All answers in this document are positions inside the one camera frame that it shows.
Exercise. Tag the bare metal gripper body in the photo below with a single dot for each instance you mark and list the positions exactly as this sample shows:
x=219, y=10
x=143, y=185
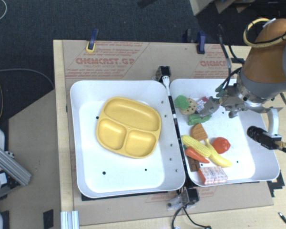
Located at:
x=233, y=99

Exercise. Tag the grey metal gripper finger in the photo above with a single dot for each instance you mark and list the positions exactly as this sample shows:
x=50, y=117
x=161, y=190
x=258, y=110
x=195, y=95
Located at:
x=233, y=114
x=211, y=107

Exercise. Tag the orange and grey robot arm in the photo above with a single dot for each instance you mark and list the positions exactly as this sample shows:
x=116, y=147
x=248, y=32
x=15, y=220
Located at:
x=264, y=61

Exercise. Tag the red and white packet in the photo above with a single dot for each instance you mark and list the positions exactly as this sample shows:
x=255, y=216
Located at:
x=201, y=105

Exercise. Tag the white plastic tray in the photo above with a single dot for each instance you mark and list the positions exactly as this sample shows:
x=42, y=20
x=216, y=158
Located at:
x=124, y=173
x=240, y=128

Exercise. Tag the green pea pod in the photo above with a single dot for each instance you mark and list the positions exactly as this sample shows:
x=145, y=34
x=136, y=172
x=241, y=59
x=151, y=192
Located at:
x=195, y=119

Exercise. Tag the tan chocolate chip biscuit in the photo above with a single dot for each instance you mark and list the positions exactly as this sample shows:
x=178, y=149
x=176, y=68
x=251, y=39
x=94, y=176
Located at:
x=190, y=107

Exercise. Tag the orange waffle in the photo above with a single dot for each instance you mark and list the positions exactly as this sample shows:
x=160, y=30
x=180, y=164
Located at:
x=198, y=131

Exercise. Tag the green broccoli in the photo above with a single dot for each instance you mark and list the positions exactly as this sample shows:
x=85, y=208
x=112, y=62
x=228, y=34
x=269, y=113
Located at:
x=180, y=101

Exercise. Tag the red orange tomato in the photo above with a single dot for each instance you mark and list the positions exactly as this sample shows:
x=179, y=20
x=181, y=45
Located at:
x=221, y=145

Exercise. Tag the thin black and white rod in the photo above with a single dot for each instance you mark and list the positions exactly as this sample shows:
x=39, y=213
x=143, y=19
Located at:
x=174, y=116

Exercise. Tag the yellow corn cob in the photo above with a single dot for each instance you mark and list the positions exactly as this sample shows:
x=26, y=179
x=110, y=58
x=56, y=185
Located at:
x=196, y=145

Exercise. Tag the yellow banana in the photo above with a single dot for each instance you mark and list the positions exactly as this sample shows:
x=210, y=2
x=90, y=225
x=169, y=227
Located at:
x=219, y=159

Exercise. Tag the orange carrot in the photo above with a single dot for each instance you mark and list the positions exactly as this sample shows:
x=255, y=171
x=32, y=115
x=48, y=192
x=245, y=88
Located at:
x=195, y=154

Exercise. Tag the brown chocolate bar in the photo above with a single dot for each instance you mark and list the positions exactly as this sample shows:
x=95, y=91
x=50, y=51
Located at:
x=193, y=164

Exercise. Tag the orange and white carton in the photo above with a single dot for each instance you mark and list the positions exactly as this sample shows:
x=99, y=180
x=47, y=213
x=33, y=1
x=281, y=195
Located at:
x=214, y=175

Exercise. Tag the yellow divided plate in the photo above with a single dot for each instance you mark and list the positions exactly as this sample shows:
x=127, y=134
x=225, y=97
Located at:
x=128, y=118

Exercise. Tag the brown cardboard board red print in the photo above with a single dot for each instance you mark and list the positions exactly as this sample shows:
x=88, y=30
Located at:
x=138, y=56

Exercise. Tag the black cylinder on white bracket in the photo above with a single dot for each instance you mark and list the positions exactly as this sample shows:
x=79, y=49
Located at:
x=261, y=135

